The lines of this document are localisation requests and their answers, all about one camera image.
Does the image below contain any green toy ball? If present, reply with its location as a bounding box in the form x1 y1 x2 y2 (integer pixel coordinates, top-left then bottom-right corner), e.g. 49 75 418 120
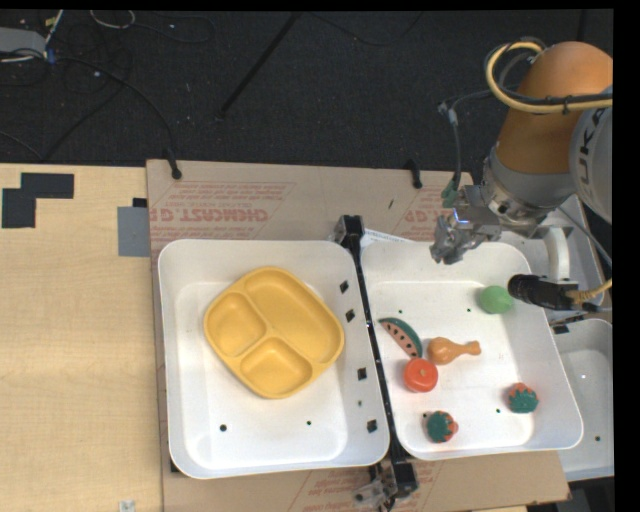
479 284 516 316

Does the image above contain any orange toy tomato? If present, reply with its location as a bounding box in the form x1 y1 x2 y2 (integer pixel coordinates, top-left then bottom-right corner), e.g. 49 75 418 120
402 357 440 394

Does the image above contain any white plastic tray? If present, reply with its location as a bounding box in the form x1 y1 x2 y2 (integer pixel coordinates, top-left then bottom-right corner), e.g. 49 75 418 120
157 238 392 480
359 240 585 462
551 318 615 482

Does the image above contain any black cylinder on white bracket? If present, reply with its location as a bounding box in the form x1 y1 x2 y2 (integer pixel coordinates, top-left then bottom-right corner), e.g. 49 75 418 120
506 225 584 314

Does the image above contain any tan toy chicken drumstick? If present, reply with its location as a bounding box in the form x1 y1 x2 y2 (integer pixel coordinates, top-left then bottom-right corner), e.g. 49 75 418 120
425 336 483 367

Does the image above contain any thin black rod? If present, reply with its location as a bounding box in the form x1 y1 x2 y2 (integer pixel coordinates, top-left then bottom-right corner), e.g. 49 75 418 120
348 234 410 471

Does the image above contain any black block with wires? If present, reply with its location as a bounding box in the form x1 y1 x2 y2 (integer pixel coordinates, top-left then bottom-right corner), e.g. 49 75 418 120
333 214 366 247
388 460 420 500

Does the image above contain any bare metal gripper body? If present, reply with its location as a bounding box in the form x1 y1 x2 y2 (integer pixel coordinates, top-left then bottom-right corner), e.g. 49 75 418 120
451 184 550 242

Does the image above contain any brown cardboard board red print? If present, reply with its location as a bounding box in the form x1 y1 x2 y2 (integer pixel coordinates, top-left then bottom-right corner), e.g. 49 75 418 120
145 158 572 512

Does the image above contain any red and green toy strawberry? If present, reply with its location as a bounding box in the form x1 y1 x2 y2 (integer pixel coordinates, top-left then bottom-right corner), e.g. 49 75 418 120
422 409 460 445
506 382 540 415

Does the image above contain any yellow divided plate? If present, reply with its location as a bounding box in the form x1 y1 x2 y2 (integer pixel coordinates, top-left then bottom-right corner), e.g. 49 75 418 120
202 265 347 400

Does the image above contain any toy watermelon slice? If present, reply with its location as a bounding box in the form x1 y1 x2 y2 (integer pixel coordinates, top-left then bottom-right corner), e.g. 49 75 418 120
377 316 424 360

